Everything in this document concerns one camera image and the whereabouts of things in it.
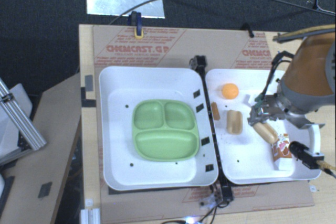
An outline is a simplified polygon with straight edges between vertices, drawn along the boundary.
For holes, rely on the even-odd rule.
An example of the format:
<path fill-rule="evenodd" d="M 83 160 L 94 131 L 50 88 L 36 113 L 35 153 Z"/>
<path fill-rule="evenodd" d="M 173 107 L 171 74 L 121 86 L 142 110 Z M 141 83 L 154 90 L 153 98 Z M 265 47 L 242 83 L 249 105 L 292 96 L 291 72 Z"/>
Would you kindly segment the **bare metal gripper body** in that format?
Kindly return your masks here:
<path fill-rule="evenodd" d="M 273 121 L 286 120 L 298 129 L 307 129 L 313 125 L 313 122 L 309 121 L 304 114 L 294 114 L 290 112 L 281 104 L 276 94 L 265 95 L 264 97 L 260 94 L 254 99 L 254 102 L 254 105 L 251 107 L 250 115 L 257 117 L 257 123 L 261 123 L 259 117 L 262 114 L 269 114 L 274 116 Z"/>

